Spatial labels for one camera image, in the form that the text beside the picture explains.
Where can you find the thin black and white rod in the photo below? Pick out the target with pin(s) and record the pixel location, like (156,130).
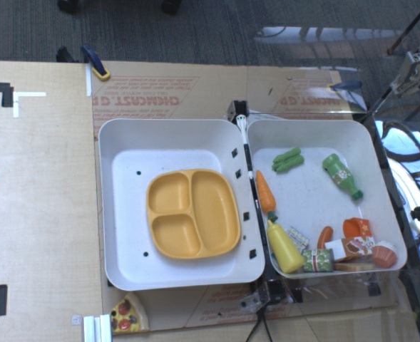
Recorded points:
(247,155)

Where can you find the yellow divided plate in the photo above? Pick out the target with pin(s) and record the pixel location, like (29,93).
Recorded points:
(209,205)

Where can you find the orange carrot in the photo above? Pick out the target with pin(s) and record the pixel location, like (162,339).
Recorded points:
(265,192)

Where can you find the brown cardboard board red print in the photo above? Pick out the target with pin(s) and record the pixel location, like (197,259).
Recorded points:
(209,91)

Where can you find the green pea pods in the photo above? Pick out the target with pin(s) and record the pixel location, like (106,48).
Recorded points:
(288,160)

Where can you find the white plastic tray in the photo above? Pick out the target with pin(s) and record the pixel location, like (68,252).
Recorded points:
(131,226)
(313,198)

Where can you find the yellow mustard bottle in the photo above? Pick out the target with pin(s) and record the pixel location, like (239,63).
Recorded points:
(284,249)

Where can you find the small white printed packet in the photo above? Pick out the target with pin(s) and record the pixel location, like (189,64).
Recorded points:
(297,237)

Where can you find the green bottle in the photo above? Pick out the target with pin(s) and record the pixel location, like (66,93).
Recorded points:
(339,175)

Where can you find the orange sausage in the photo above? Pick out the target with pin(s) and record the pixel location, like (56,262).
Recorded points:
(325,236)

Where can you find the green and white can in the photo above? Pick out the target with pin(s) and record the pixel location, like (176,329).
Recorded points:
(317,260)

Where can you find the orange cup with star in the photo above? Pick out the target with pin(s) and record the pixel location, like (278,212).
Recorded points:
(356,227)

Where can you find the white and brown carton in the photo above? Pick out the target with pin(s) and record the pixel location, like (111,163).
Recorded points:
(352,248)

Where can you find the pizza slice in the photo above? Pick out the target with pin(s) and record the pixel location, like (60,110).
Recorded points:
(127,313)

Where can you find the brown bread slice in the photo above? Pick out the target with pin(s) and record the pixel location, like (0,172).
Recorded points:
(354,266)

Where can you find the pink cupcake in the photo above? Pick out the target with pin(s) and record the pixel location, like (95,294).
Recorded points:
(385,254)

